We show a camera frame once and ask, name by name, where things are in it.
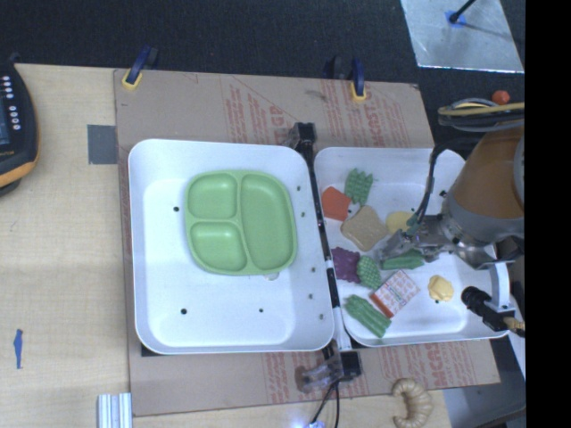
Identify tan croissant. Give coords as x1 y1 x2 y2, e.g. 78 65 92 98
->
391 377 434 428

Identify green bean pods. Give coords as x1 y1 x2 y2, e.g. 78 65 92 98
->
381 248 426 271

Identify green divided plate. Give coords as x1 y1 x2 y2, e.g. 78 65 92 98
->
185 169 299 277

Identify green asparagus bundle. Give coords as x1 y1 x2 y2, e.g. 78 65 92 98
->
343 294 393 339

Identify green lettuce leaf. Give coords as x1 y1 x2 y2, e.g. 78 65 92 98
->
343 168 375 207

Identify brown cardboard board red print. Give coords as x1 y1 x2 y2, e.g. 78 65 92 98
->
113 69 501 418

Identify yellow lumpy toy food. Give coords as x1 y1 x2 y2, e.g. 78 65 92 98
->
426 275 455 304

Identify tan bread slice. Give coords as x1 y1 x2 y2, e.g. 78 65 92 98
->
340 204 390 252

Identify orange wedge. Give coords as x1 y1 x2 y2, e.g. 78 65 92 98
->
320 185 353 222

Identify purple grapes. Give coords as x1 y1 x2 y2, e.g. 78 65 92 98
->
330 246 361 284

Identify yellow round toy food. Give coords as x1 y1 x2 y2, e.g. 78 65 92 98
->
385 210 417 235

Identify green textured toy vegetable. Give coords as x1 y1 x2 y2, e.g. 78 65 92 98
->
355 255 384 291

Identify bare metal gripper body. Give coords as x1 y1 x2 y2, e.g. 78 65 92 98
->
402 214 497 270

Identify black cylinder on white bracket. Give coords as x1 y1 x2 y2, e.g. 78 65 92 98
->
460 259 518 332

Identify black block with thin wires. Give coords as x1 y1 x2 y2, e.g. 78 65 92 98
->
288 121 319 149
341 350 363 381

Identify white plastic tray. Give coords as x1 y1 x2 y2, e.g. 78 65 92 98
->
313 146 512 349
128 138 336 356

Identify thin black and white rod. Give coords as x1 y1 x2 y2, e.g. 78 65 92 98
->
299 138 353 352

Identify orange and white packet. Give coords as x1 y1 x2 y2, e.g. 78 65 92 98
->
368 268 422 319

